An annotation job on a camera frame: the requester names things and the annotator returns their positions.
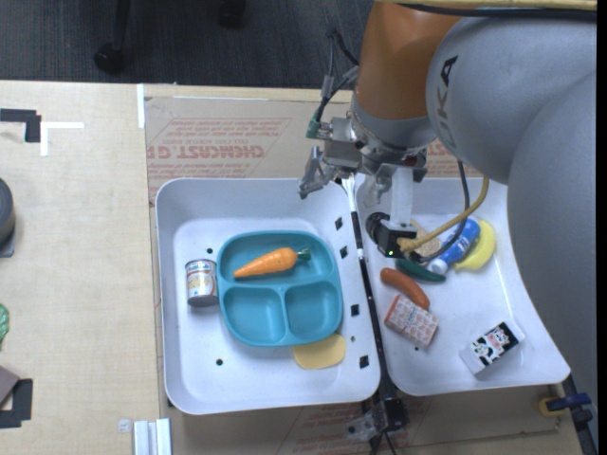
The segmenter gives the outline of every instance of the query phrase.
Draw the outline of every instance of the table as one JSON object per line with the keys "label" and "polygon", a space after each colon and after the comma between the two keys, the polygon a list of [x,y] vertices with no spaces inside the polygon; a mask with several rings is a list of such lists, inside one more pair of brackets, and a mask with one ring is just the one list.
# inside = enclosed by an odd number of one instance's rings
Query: table
{"label": "table", "polygon": [[[305,452],[301,435],[309,426],[300,425],[322,416],[319,408],[197,418],[167,403],[156,345],[156,240],[142,107],[144,96],[175,95],[312,107],[318,100],[314,90],[0,82],[0,107],[34,109],[57,126],[48,129],[45,155],[41,144],[25,143],[23,126],[0,123],[0,177],[12,190],[18,225],[15,254],[0,259],[0,302],[10,310],[0,365],[33,379],[31,420],[0,429],[3,453],[128,454],[132,437],[123,428],[160,417],[172,419],[174,453]],[[337,104],[348,100],[346,92],[336,96]],[[468,412],[499,426],[521,405],[536,419],[538,396],[559,388],[436,396],[424,424],[448,428],[454,413]],[[503,409],[495,409],[496,400]],[[301,429],[299,439],[289,438],[294,428]],[[581,453],[568,413],[554,429],[519,431],[461,440],[447,429],[440,444],[427,433],[407,453]],[[319,440],[307,453],[321,453]]]}

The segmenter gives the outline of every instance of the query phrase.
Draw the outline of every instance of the gray carpet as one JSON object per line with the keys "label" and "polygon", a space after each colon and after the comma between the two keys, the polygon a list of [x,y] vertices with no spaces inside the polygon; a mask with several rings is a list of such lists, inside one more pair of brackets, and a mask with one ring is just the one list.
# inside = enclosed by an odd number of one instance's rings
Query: gray carpet
{"label": "gray carpet", "polygon": [[[93,62],[117,0],[0,0],[0,79],[316,88],[336,28],[358,55],[370,0],[247,0],[244,24],[217,24],[218,0],[133,0],[126,66]],[[338,56],[339,72],[347,62]]]}

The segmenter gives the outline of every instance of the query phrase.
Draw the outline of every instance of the tin can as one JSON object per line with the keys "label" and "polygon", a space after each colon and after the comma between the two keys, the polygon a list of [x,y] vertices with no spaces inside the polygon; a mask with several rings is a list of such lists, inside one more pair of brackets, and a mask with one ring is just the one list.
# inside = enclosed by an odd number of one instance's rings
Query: tin can
{"label": "tin can", "polygon": [[216,271],[216,264],[211,260],[193,260],[186,264],[188,303],[192,307],[218,302]]}

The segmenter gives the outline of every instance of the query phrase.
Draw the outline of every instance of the chair caster wheel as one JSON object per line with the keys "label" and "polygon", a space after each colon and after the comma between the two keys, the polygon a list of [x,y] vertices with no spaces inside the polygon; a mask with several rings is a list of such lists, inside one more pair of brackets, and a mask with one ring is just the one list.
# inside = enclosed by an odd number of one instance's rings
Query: chair caster wheel
{"label": "chair caster wheel", "polygon": [[230,4],[221,4],[219,8],[219,25],[224,28],[239,28],[243,23],[244,7],[235,7]]}
{"label": "chair caster wheel", "polygon": [[110,74],[120,72],[124,68],[124,55],[122,50],[112,48],[111,44],[102,45],[94,57],[95,64],[102,71]]}

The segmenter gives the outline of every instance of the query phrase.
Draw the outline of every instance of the yellow cable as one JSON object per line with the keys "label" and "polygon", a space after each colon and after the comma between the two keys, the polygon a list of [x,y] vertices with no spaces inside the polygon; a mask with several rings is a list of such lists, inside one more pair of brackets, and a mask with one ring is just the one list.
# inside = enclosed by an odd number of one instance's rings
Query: yellow cable
{"label": "yellow cable", "polygon": [[468,216],[470,216],[475,210],[477,210],[481,204],[483,204],[483,201],[487,197],[488,189],[489,189],[489,179],[488,179],[488,177],[485,176],[485,177],[483,177],[483,186],[481,187],[481,191],[478,194],[477,199],[474,201],[474,204],[472,204],[469,208],[467,208],[466,210],[464,210],[463,212],[461,212],[460,214],[455,216],[453,219],[447,221],[443,226],[438,227],[433,232],[426,234],[422,238],[416,238],[416,239],[398,238],[396,240],[396,243],[400,246],[400,250],[403,253],[410,253],[411,251],[415,251],[422,245],[425,245],[428,241],[431,241],[432,239],[434,239],[439,234],[442,234],[443,232],[445,232],[447,229],[452,228],[457,223],[462,222],[464,219],[466,219]]}
{"label": "yellow cable", "polygon": [[502,7],[533,9],[576,9],[597,11],[598,0],[374,0],[407,5],[432,5],[435,7]]}

